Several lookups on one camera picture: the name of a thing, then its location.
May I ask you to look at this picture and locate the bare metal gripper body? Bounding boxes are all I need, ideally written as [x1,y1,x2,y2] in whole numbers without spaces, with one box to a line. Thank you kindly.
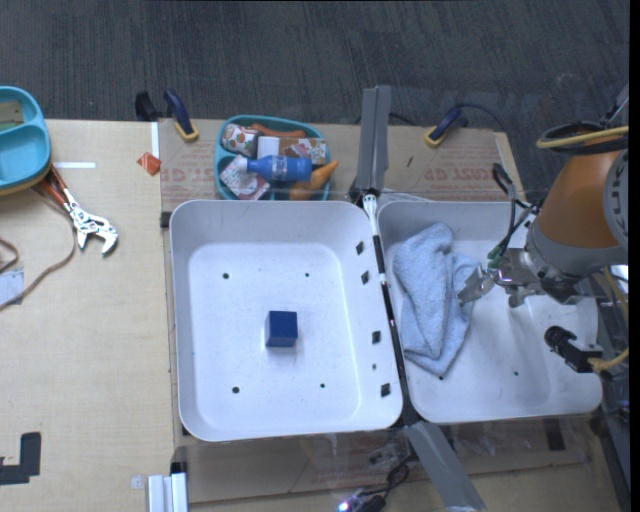
[487,246,552,302]

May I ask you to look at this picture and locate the light blue towel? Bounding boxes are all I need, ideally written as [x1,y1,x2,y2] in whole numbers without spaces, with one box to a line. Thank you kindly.
[392,222,484,377]

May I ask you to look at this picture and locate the white plastic tray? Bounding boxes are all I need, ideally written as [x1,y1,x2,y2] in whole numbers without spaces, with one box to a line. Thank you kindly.
[168,198,404,443]
[375,199,604,426]

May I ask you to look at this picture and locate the thin black and white rod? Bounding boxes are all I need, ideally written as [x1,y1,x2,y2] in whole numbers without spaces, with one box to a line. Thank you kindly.
[361,194,412,404]

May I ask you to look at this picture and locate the brown cardboard board, red print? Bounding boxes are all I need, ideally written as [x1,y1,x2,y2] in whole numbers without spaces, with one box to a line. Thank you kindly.
[158,117,601,506]

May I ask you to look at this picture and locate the orange carrot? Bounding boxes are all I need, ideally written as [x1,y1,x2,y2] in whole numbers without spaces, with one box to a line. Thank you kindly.
[288,159,341,202]

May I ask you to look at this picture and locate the blue cube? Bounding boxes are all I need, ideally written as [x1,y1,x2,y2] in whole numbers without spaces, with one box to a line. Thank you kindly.
[264,309,300,349]

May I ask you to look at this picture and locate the brown printed carton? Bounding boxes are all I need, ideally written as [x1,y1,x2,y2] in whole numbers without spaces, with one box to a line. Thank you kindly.
[279,137,329,167]

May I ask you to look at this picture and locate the blue plastic bottle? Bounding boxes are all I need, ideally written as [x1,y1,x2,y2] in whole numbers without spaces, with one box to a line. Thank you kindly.
[245,153,314,184]

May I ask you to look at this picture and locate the orange sausage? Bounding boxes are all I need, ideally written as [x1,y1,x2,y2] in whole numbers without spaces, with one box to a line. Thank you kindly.
[249,122,307,141]

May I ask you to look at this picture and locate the white cube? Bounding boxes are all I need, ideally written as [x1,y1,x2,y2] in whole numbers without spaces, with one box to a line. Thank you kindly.
[256,134,282,161]

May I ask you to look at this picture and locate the white and red packet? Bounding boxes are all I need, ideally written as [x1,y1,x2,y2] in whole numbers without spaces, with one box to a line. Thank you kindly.
[218,154,272,201]

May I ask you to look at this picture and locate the white printed can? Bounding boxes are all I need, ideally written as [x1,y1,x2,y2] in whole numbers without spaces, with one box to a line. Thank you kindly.
[220,123,260,159]

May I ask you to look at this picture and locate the teal divided plate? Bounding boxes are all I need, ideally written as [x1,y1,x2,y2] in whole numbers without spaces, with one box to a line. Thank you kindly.
[213,114,332,202]

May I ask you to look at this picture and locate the small red square piece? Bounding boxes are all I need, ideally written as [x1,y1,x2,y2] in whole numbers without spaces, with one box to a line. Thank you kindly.
[136,151,163,177]

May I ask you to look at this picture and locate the blue divided plate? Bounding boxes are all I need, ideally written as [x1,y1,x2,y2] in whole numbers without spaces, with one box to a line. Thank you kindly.
[0,85,53,196]

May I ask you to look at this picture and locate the black cylinder on white bracket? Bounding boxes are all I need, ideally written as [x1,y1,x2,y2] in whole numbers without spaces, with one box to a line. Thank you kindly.
[543,324,606,374]

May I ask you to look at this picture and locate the black block with thin wires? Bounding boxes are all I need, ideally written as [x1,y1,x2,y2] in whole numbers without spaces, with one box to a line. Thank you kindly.
[348,186,382,207]

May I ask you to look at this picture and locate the orange-handled metal pliers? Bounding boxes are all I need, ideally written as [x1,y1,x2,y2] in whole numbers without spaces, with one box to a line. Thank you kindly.
[35,167,120,256]

